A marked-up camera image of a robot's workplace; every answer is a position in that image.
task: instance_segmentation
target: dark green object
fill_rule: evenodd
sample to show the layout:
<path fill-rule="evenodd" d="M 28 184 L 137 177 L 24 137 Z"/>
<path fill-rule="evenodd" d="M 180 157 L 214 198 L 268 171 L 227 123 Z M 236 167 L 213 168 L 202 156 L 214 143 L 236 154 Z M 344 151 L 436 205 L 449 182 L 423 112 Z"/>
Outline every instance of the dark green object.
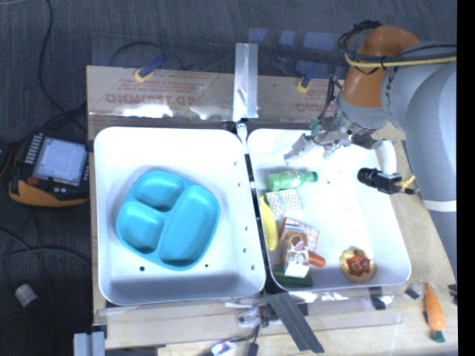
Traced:
<path fill-rule="evenodd" d="M 266 176 L 266 187 L 269 191 L 279 191 L 288 188 L 297 188 L 305 182 L 316 182 L 318 174 L 314 171 L 305 173 L 303 171 L 290 170 L 283 173 L 270 173 Z"/>
<path fill-rule="evenodd" d="M 312 287 L 313 286 L 313 279 L 312 279 L 312 271 L 309 270 L 305 278 L 296 278 L 296 277 L 288 277 L 284 274 L 284 267 L 282 265 L 277 265 L 273 268 L 274 278 L 279 282 L 281 285 L 297 285 L 297 286 L 304 286 L 304 287 Z"/>

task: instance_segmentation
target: multimeter screen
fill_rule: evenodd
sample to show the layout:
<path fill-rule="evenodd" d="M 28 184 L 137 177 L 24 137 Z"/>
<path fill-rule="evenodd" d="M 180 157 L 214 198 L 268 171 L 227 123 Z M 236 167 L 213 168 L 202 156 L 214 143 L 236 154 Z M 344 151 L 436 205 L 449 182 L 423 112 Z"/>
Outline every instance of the multimeter screen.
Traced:
<path fill-rule="evenodd" d="M 33 176 L 79 186 L 87 155 L 84 145 L 45 137 Z"/>

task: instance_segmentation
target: wooden surface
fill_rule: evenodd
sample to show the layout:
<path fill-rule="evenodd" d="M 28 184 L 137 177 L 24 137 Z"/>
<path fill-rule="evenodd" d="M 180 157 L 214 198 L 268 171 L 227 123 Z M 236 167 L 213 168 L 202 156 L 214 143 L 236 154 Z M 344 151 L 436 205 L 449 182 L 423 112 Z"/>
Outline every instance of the wooden surface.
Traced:
<path fill-rule="evenodd" d="M 401 143 L 402 133 L 388 125 L 375 137 L 398 139 L 395 143 L 398 172 L 403 177 L 410 176 Z M 251 332 L 240 327 L 238 313 L 243 309 L 230 309 L 220 301 L 106 309 L 97 278 L 94 180 L 94 155 L 91 154 L 94 312 L 97 324 L 107 323 L 106 349 L 166 345 L 157 349 L 158 355 L 191 356 L 207 352 L 219 339 L 242 337 Z M 418 195 L 396 194 L 391 196 L 391 201 L 412 265 L 407 285 L 388 292 L 393 302 L 386 310 L 350 308 L 322 314 L 318 311 L 321 305 L 313 303 L 307 322 L 327 355 L 457 355 L 457 305 L 448 291 L 448 285 L 454 284 L 455 279 L 439 236 Z M 422 297 L 413 299 L 404 293 L 407 286 L 420 286 L 426 281 L 434 287 L 445 313 L 445 343 L 430 339 Z M 247 343 L 237 343 L 238 347 L 227 355 L 246 355 Z M 260 356 L 300 353 L 280 321 L 262 328 L 257 343 Z"/>

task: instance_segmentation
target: carrot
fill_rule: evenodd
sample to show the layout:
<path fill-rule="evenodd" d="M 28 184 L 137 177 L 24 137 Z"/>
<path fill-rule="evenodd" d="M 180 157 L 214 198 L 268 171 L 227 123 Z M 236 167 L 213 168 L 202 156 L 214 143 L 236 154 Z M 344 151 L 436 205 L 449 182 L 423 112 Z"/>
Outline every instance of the carrot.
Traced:
<path fill-rule="evenodd" d="M 443 342 L 442 330 L 445 327 L 445 318 L 440 303 L 437 300 L 436 293 L 429 283 L 425 284 L 425 311 L 427 312 L 427 323 L 435 331 L 433 339 L 437 342 Z"/>
<path fill-rule="evenodd" d="M 323 268 L 325 264 L 327 263 L 327 261 L 322 256 L 310 251 L 309 251 L 309 262 L 318 268 Z"/>

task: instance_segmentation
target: digital multimeter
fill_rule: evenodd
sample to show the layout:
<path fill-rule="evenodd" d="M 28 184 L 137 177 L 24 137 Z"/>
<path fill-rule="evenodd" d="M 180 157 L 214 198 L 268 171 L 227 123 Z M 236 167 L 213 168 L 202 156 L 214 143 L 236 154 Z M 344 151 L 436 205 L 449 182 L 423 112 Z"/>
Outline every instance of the digital multimeter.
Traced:
<path fill-rule="evenodd" d="M 10 197 L 26 205 L 65 207 L 89 198 L 85 143 L 37 131 L 20 146 L 10 170 Z"/>

